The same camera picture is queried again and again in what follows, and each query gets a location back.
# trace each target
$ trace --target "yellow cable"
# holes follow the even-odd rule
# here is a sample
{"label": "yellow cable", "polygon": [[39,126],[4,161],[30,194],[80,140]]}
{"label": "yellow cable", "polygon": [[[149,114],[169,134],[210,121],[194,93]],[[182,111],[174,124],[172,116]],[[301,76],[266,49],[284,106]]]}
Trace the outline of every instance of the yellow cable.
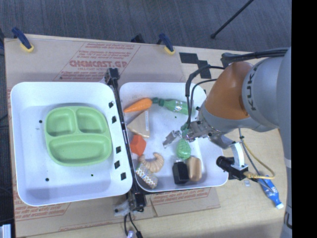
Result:
{"label": "yellow cable", "polygon": [[252,172],[246,171],[243,174],[247,177],[247,178],[255,178],[255,179],[274,179],[275,178],[275,173],[272,169],[270,169],[267,165],[265,165],[261,160],[259,160],[250,150],[250,148],[248,147],[248,145],[243,141],[243,144],[245,145],[245,147],[247,148],[247,150],[249,151],[249,153],[262,165],[264,166],[267,170],[269,170],[272,173],[271,177],[266,177],[266,176],[259,176],[256,175]]}

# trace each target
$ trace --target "green plate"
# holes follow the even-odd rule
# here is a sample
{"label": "green plate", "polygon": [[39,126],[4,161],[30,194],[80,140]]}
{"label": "green plate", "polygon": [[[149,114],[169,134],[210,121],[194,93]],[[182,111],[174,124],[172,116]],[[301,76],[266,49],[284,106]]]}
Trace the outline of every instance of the green plate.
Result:
{"label": "green plate", "polygon": [[51,110],[45,119],[45,139],[50,157],[64,166],[96,164],[112,153],[108,123],[90,107]]}

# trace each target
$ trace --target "blue bottle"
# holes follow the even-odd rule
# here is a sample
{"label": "blue bottle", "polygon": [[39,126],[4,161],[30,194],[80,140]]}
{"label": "blue bottle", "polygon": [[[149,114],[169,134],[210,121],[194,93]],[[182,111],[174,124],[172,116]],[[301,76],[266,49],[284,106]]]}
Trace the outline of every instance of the blue bottle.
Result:
{"label": "blue bottle", "polygon": [[[279,200],[278,197],[278,191],[272,181],[270,179],[261,179],[262,181],[260,182],[262,189],[264,193],[267,195],[269,199],[271,199],[275,203],[275,207],[277,209],[282,209],[284,207],[283,203]],[[267,186],[269,186],[271,190],[269,190],[267,187],[263,186],[264,181],[266,182]]]}

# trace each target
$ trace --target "yellow clamp pad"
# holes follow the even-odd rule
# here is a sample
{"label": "yellow clamp pad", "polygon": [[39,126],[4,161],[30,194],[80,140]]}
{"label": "yellow clamp pad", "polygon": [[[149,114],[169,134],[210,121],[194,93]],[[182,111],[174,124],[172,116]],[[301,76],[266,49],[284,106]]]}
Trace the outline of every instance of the yellow clamp pad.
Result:
{"label": "yellow clamp pad", "polygon": [[30,49],[26,48],[26,46],[24,46],[22,43],[20,43],[20,47],[28,53],[31,53],[34,50],[34,46],[32,44]]}
{"label": "yellow clamp pad", "polygon": [[164,47],[164,50],[169,54],[173,55],[175,53],[175,49],[173,51],[169,50],[167,46]]}

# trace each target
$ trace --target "green bottle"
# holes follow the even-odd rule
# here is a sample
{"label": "green bottle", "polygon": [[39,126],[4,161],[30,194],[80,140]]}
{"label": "green bottle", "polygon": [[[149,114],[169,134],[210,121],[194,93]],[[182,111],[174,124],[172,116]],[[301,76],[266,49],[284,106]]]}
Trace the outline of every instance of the green bottle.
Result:
{"label": "green bottle", "polygon": [[152,102],[158,103],[159,106],[166,107],[173,112],[188,115],[188,107],[186,102],[178,100],[164,100],[159,98],[153,98]]}
{"label": "green bottle", "polygon": [[176,155],[178,158],[186,160],[190,157],[192,149],[189,146],[189,143],[184,139],[181,138],[176,147]]}

